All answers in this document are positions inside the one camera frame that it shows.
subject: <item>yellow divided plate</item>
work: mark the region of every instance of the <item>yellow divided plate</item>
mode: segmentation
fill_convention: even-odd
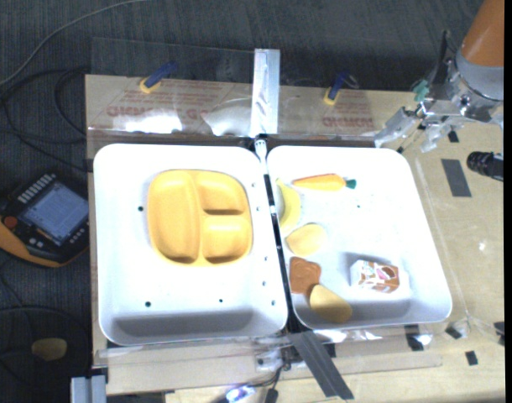
[[[253,229],[243,186],[222,172],[167,170],[148,191],[154,250],[179,264],[237,261],[251,249]]]

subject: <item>red button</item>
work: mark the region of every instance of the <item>red button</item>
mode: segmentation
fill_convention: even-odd
[[[16,217],[5,217],[4,225],[10,230],[13,230],[18,225],[18,219]]]

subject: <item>white tray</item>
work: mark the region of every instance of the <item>white tray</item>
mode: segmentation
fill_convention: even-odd
[[[190,267],[149,241],[147,192],[160,172],[216,170],[248,195],[253,243],[231,264]],[[288,311],[260,163],[246,149],[111,144],[94,159],[99,324],[120,345],[269,336]]]
[[[282,197],[274,183],[338,173],[355,179],[355,189],[313,191],[301,195],[299,226],[318,222],[329,240],[305,259],[321,266],[320,283],[349,302],[353,315],[345,324],[328,322],[308,306],[304,295],[292,294],[296,315],[312,329],[353,329],[440,322],[452,310],[441,262],[416,190],[409,164],[390,149],[279,146],[268,155],[277,210]],[[282,237],[289,272],[293,256]],[[350,266],[357,259],[400,268],[400,287],[391,293],[351,286]]]

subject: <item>small carton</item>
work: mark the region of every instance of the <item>small carton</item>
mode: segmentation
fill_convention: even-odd
[[[351,285],[390,293],[400,286],[400,271],[395,265],[358,259],[351,266]]]

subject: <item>beige table surface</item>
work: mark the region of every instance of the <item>beige table surface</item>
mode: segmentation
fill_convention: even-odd
[[[87,117],[101,107],[102,88],[116,88],[101,76],[86,78]],[[413,96],[406,92],[365,91],[371,118],[381,129],[402,106],[413,108]],[[459,142],[442,139],[438,148],[422,154],[419,138],[407,147],[404,157],[415,176],[422,204],[430,224],[437,251],[454,304],[466,320],[468,332],[455,339],[437,334],[426,351],[405,356],[378,353],[357,356],[346,347],[344,358],[336,361],[343,377],[359,402],[477,402],[505,400],[504,345],[494,332],[494,322],[504,321],[504,183],[470,171],[466,160],[470,152],[499,152],[502,136],[498,127],[470,123],[457,131]],[[402,139],[385,145],[397,148]],[[441,160],[459,160],[472,193],[453,197]],[[91,227],[94,230],[93,179],[90,178]],[[104,353],[107,340],[97,321],[97,258],[91,241],[93,346],[94,354]],[[469,365],[467,352],[474,351],[478,363]],[[108,395],[172,391],[166,402],[213,402],[236,383],[259,382],[269,374],[256,373],[253,356],[235,344],[213,348],[202,356],[199,348],[174,348],[140,351],[128,358],[111,357],[108,365]],[[265,388],[257,388],[246,401],[263,402]],[[308,369],[292,369],[281,375],[277,385],[279,401],[309,403],[328,400]]]

